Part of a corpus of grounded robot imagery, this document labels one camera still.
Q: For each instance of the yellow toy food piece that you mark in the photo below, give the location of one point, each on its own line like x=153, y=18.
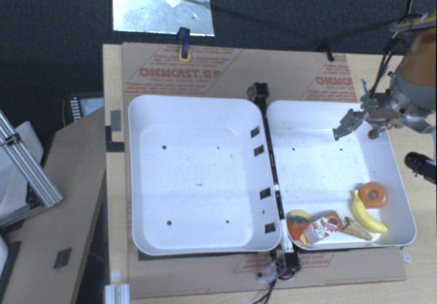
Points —
x=299, y=214

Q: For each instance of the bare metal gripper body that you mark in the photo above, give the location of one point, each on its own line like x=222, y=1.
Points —
x=392, y=113

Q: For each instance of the white and brown carton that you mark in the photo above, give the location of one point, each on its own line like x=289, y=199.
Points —
x=322, y=227

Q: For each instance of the orange doughnut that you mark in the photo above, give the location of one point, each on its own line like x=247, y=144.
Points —
x=373, y=195

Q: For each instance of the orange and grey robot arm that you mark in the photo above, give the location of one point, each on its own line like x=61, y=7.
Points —
x=418, y=67

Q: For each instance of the thin black and white rod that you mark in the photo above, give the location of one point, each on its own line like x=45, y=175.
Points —
x=272, y=166

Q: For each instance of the white plastic tray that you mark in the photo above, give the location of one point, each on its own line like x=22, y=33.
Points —
x=321, y=173
x=198, y=173

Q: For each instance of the brown cardboard board red print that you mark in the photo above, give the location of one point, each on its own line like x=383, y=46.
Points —
x=218, y=67

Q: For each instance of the red strawberry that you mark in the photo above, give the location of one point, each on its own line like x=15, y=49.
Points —
x=295, y=227

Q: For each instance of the yellow banana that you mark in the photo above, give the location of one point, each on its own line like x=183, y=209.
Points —
x=365, y=215

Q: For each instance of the brown ice cream cone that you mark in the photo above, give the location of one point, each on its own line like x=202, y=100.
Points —
x=356, y=231

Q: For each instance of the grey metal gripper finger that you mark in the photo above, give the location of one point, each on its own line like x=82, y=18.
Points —
x=375, y=132
x=346, y=125

